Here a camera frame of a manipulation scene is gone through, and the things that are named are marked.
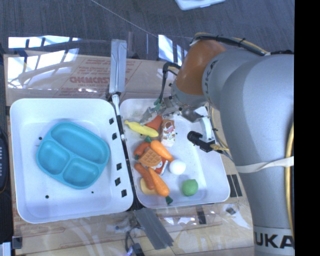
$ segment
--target dark floor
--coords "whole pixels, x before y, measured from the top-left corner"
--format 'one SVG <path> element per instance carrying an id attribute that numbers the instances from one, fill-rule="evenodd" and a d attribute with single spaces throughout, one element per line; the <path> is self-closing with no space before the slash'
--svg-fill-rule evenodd
<path id="1" fill-rule="evenodd" d="M 179 9 L 175 0 L 0 1 L 1 54 L 8 52 L 8 37 L 54 35 L 108 41 L 127 40 L 128 31 L 133 32 L 134 50 L 142 59 L 154 58 L 146 55 L 146 35 L 149 40 L 166 35 L 179 42 L 198 32 L 246 38 L 270 52 L 294 51 L 295 1 L 225 0 L 187 11 Z M 0 67 L 0 126 L 5 131 L 5 78 Z M 7 198 L 0 195 L 2 202 Z M 6 212 L 0 207 L 0 220 Z M 6 230 L 0 227 L 2 234 Z"/>

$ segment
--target bin hole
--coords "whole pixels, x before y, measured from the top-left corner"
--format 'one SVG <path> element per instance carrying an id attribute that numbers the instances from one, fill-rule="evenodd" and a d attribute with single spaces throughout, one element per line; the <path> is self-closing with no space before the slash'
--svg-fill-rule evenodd
<path id="1" fill-rule="evenodd" d="M 124 189 L 121 191 L 121 197 L 124 198 L 127 195 L 127 190 Z"/>
<path id="2" fill-rule="evenodd" d="M 118 186 L 121 183 L 120 177 L 114 180 L 114 183 L 116 186 Z"/>

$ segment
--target brown waffle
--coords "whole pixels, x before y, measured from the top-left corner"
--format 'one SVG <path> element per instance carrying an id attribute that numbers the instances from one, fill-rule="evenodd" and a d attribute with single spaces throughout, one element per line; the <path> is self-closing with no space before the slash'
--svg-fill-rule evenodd
<path id="1" fill-rule="evenodd" d="M 139 157 L 138 161 L 145 166 L 154 167 L 157 166 L 162 159 L 160 155 L 149 148 Z"/>

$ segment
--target white object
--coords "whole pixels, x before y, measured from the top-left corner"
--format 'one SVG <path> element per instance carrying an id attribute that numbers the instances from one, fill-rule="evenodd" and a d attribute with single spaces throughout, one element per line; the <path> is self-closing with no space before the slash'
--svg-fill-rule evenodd
<path id="1" fill-rule="evenodd" d="M 185 172 L 187 165 L 180 159 L 175 159 L 169 164 L 169 170 L 172 174 L 181 175 Z"/>
<path id="2" fill-rule="evenodd" d="M 167 150 L 174 159 L 185 162 L 186 169 L 181 175 L 166 171 L 161 176 L 170 189 L 170 197 L 173 202 L 167 205 L 162 196 L 146 195 L 142 192 L 140 187 L 141 175 L 133 166 L 136 162 L 134 150 L 145 139 L 145 136 L 129 129 L 123 120 L 141 120 L 146 109 L 154 106 L 155 100 L 127 99 L 120 105 L 124 135 L 138 200 L 145 207 L 153 209 L 221 203 L 227 200 L 230 195 L 230 187 L 221 155 L 215 151 L 206 153 L 198 146 L 194 146 L 187 139 L 187 135 L 190 131 L 202 133 L 202 127 L 199 122 L 191 123 L 180 115 L 170 116 L 170 119 L 174 120 L 176 137 L 174 145 L 167 147 Z M 189 179 L 196 179 L 199 189 L 195 195 L 185 196 L 181 187 L 183 182 Z"/>
<path id="3" fill-rule="evenodd" d="M 110 147 L 99 179 L 86 189 L 69 187 L 37 165 L 36 152 L 50 128 L 74 122 Z M 46 223 L 124 212 L 133 203 L 126 158 L 113 106 L 102 99 L 19 99 L 10 108 L 13 171 L 19 215 L 29 223 Z"/>
<path id="4" fill-rule="evenodd" d="M 195 8 L 203 8 L 224 2 L 225 0 L 175 0 L 179 8 L 183 11 Z"/>

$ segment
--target green ball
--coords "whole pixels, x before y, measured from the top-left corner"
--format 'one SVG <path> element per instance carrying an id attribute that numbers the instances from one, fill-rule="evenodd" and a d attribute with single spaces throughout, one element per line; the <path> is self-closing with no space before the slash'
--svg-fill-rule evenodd
<path id="1" fill-rule="evenodd" d="M 193 196 L 195 193 L 197 193 L 199 188 L 198 182 L 193 179 L 187 179 L 182 184 L 182 193 L 187 196 Z"/>

